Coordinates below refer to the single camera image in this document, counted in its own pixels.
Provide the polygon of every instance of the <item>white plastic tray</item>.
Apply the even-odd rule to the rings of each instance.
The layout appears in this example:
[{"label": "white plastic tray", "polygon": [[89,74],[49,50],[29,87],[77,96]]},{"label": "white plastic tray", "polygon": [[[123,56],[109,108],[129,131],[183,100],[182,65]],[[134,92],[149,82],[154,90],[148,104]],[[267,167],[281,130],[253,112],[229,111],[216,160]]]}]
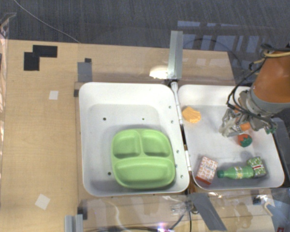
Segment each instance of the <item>white plastic tray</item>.
[{"label": "white plastic tray", "polygon": [[[284,182],[284,172],[274,143],[273,136],[264,130],[258,132],[249,130],[253,143],[243,148],[237,143],[237,137],[225,138],[218,129],[222,123],[227,106],[228,94],[234,87],[184,85],[179,89],[178,96],[181,108],[191,106],[201,112],[202,119],[196,124],[184,121],[184,128],[189,150],[192,170],[196,174],[203,156],[218,162],[217,169],[227,169],[231,166],[245,165],[251,157],[260,156],[268,174],[259,179],[232,180],[219,179],[217,175],[211,185],[199,180],[196,183],[205,190],[224,189],[261,189],[276,188]],[[247,87],[239,87],[238,92]]]},{"label": "white plastic tray", "polygon": [[[185,190],[189,174],[174,94],[157,84],[87,83],[79,92],[83,183],[94,196],[171,193]],[[173,183],[162,189],[133,190],[113,175],[111,143],[125,129],[149,128],[168,136],[176,164]]]}]

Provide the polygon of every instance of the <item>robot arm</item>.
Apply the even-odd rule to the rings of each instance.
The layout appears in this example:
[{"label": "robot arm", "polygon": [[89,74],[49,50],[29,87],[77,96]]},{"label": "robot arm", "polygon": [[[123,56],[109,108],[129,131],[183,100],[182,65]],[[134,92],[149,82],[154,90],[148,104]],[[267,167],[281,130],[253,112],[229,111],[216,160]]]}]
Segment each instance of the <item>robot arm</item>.
[{"label": "robot arm", "polygon": [[267,133],[273,133],[277,125],[271,117],[290,108],[290,51],[264,52],[264,55],[263,65],[256,69],[260,73],[250,89],[240,93],[238,102],[234,98],[237,87],[230,94],[235,105],[227,102],[229,108],[219,129],[223,136],[242,134],[242,125],[247,123],[255,131],[264,128]]}]

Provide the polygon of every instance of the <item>floor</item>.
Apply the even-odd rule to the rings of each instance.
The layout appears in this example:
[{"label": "floor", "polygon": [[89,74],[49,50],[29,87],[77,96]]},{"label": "floor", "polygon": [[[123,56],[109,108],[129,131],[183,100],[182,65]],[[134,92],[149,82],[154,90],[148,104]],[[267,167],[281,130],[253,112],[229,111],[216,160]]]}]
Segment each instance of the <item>floor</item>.
[{"label": "floor", "polygon": [[[227,51],[237,82],[260,58],[262,43],[285,47],[290,40],[290,0],[16,1],[43,23],[0,0],[0,18],[17,13],[11,39],[169,47],[170,31],[181,30],[185,49]],[[278,116],[290,136],[290,109]]]}]

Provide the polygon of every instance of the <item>white wire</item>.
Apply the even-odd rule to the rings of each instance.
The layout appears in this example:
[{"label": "white wire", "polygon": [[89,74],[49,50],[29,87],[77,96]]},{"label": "white wire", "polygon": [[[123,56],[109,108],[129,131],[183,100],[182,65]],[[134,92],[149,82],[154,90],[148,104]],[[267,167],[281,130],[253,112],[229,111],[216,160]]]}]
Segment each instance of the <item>white wire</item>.
[{"label": "white wire", "polygon": [[63,31],[61,31],[61,30],[59,30],[59,29],[57,29],[57,28],[55,28],[55,27],[53,27],[53,26],[51,26],[51,25],[49,25],[48,23],[42,21],[41,19],[39,19],[38,17],[36,17],[35,15],[33,15],[31,12],[29,12],[27,9],[25,9],[22,5],[20,5],[20,3],[17,2],[16,0],[13,0],[13,1],[14,1],[14,2],[15,2],[15,3],[16,3],[16,4],[17,4],[21,9],[23,9],[25,12],[27,12],[27,13],[28,13],[29,15],[31,15],[33,18],[37,19],[39,22],[43,23],[44,25],[50,27],[50,28],[53,29],[53,30],[58,31],[59,33],[62,33],[62,34],[64,34],[64,35],[68,36],[69,38],[73,39],[73,40],[76,41],[77,43],[80,43],[77,39],[75,39],[75,38],[72,37],[71,35],[69,35],[69,34],[67,34],[67,33],[65,33],[65,32],[63,32]]}]

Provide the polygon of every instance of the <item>bottle cap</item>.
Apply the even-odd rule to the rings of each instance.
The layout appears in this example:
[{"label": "bottle cap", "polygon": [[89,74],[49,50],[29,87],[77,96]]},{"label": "bottle cap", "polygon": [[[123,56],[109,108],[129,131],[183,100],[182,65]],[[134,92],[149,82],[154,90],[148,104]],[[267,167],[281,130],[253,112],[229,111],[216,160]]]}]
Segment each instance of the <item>bottle cap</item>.
[{"label": "bottle cap", "polygon": [[222,170],[218,170],[217,171],[217,176],[218,176],[218,178],[223,178],[223,176],[224,176],[223,171]]}]

